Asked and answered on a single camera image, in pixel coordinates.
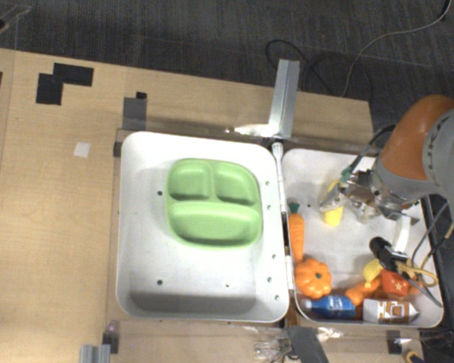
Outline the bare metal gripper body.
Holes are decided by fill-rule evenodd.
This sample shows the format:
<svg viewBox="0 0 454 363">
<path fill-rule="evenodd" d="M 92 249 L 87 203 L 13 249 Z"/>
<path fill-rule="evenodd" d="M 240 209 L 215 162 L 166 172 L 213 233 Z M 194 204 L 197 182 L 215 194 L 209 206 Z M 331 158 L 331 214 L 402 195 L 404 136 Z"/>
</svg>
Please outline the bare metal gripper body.
<svg viewBox="0 0 454 363">
<path fill-rule="evenodd" d="M 383 182 L 379 175 L 367 169 L 344 175 L 343 195 L 353 203 L 365 205 L 368 214 L 396 220 L 408 208 L 408 201 L 398 197 Z"/>
</svg>

